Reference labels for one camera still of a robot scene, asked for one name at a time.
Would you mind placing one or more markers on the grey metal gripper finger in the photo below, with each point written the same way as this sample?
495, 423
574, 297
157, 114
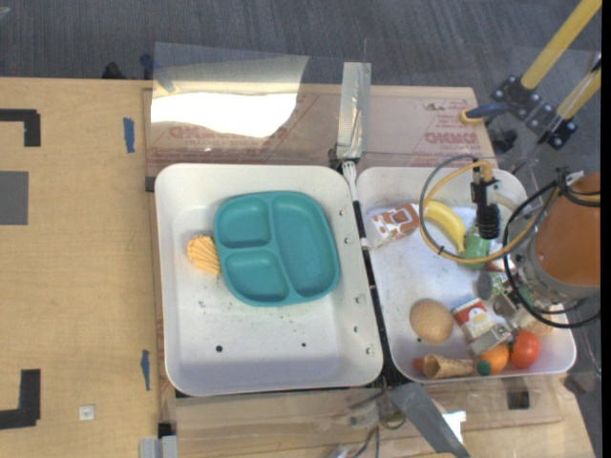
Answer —
504, 305
490, 340

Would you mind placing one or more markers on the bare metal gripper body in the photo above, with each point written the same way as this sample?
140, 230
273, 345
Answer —
525, 303

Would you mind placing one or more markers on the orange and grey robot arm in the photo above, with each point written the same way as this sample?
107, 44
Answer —
568, 236

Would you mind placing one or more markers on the orange fruit with green stem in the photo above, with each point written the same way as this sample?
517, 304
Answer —
496, 358

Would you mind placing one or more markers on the green can with grey lid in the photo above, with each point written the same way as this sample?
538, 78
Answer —
486, 285

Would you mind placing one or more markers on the red and white carton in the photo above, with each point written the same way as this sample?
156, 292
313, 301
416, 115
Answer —
472, 320

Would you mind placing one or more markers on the red tomato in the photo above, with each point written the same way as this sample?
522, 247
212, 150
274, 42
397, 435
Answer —
525, 349

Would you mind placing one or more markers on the tan waffle cone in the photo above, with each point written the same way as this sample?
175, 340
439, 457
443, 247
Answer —
446, 366

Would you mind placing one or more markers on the green pear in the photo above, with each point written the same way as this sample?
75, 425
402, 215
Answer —
473, 252

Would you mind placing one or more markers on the beige egg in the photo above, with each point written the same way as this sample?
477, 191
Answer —
431, 321

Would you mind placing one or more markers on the white plastic tray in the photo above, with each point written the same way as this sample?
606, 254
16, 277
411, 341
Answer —
267, 341
410, 275

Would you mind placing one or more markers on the yellow banana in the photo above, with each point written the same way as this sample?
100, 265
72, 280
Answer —
448, 220

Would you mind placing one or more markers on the orange and white packet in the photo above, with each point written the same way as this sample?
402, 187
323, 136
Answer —
393, 224

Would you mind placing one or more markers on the teal divided plate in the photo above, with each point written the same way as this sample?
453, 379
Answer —
281, 251

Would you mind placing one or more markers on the yellow ridged shell biscuit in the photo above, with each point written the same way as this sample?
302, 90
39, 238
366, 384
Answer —
203, 255

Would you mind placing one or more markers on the small white square tile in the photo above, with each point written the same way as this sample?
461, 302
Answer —
86, 412

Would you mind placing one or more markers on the black cylinder on white bracket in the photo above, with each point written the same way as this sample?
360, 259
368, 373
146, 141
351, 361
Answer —
488, 208

